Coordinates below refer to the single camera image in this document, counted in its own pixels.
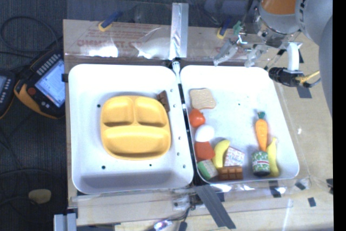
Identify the green can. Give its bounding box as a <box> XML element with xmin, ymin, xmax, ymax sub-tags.
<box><xmin>251</xmin><ymin>150</ymin><xmax>271</xmax><ymax>177</ymax></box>

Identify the pale yellow rounded lump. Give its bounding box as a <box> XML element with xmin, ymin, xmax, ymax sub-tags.
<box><xmin>28</xmin><ymin>188</ymin><xmax>52</xmax><ymax>204</ymax></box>

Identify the white printed carton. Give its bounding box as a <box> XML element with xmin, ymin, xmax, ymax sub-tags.
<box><xmin>223</xmin><ymin>146</ymin><xmax>246</xmax><ymax>168</ymax></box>

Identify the orange carrot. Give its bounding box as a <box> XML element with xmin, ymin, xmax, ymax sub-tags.
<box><xmin>255</xmin><ymin>111</ymin><xmax>269</xmax><ymax>153</ymax></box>

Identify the orange red pepper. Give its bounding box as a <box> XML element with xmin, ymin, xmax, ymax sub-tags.
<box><xmin>188</xmin><ymin>108</ymin><xmax>207</xmax><ymax>128</ymax></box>

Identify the white egg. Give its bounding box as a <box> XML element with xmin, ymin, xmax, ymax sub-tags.
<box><xmin>194</xmin><ymin>124</ymin><xmax>215</xmax><ymax>143</ymax></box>

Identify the white plastic tray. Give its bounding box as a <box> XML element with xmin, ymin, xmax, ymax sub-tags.
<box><xmin>68</xmin><ymin>63</ymin><xmax>195</xmax><ymax>195</ymax></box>
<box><xmin>179</xmin><ymin>64</ymin><xmax>301</xmax><ymax>185</ymax></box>

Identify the brown cardboard board red print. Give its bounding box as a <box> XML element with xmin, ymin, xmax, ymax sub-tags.
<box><xmin>62</xmin><ymin>18</ymin><xmax>321</xmax><ymax>227</ymax></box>

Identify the red orange wedge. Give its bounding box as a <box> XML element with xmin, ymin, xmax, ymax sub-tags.
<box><xmin>194</xmin><ymin>141</ymin><xmax>216</xmax><ymax>163</ymax></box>

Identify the tan bread slice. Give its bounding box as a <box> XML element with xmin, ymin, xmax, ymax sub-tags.
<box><xmin>189</xmin><ymin>88</ymin><xmax>217</xmax><ymax>110</ymax></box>

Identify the yellow banana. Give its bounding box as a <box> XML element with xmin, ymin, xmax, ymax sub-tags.
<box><xmin>265</xmin><ymin>137</ymin><xmax>281</xmax><ymax>178</ymax></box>
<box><xmin>211</xmin><ymin>139</ymin><xmax>231</xmax><ymax>170</ymax></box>

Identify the black cylinder on white bracket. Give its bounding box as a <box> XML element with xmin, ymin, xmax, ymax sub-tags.
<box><xmin>268</xmin><ymin>42</ymin><xmax>305</xmax><ymax>88</ymax></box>

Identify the brown chocolate bar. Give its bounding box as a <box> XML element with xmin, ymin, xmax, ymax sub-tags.
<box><xmin>217</xmin><ymin>165</ymin><xmax>244</xmax><ymax>182</ymax></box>
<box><xmin>156</xmin><ymin>90</ymin><xmax>171</xmax><ymax>113</ymax></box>

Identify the yellow divided plate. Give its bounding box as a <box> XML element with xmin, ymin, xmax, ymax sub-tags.
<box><xmin>99</xmin><ymin>95</ymin><xmax>172</xmax><ymax>161</ymax></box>

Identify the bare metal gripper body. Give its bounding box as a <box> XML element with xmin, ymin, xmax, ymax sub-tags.
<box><xmin>237</xmin><ymin>18</ymin><xmax>289</xmax><ymax>51</ymax></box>

